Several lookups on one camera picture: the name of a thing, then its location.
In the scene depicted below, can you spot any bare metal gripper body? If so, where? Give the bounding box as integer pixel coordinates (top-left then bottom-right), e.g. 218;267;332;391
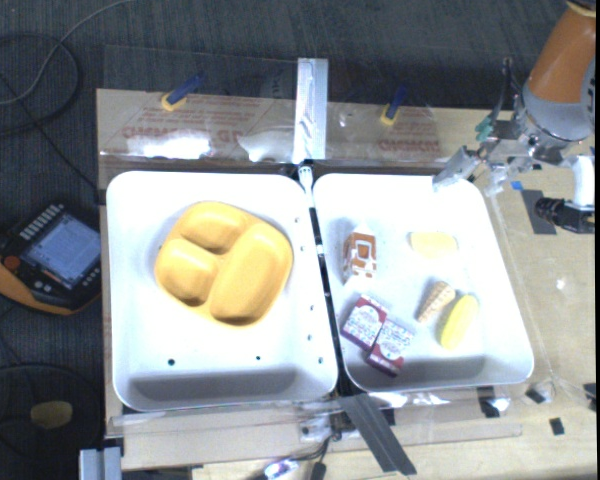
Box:
479;119;577;172

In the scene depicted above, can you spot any pale yellow slice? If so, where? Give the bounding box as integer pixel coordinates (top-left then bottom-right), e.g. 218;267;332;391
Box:
406;230;459;260

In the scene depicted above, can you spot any orange and white carton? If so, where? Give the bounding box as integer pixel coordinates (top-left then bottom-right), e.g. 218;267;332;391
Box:
341;224;379;286

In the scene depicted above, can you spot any tan waffle cone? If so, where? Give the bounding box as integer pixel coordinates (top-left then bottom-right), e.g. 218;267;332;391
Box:
415;280;457;325

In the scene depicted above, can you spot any yellow and green oval toy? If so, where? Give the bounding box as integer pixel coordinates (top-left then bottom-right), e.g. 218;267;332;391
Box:
436;293;481;352

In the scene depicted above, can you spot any white plastic tray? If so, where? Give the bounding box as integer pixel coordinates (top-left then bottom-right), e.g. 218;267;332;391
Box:
311;172;536;395
104;169;340;414

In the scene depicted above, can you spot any maroon and white carton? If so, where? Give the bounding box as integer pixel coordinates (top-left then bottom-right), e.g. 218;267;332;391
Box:
365;318;416;379
339;294;389;352

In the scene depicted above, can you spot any yellow divided plate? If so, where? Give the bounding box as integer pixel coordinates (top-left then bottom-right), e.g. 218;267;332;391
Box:
152;200;295;327

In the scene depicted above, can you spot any brown cardboard board red print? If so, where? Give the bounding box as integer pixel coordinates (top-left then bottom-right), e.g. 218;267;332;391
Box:
95;87;526;472

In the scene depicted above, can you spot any black cylinder on white bracket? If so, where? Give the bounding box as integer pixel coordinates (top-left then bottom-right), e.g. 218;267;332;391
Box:
533;154;597;235

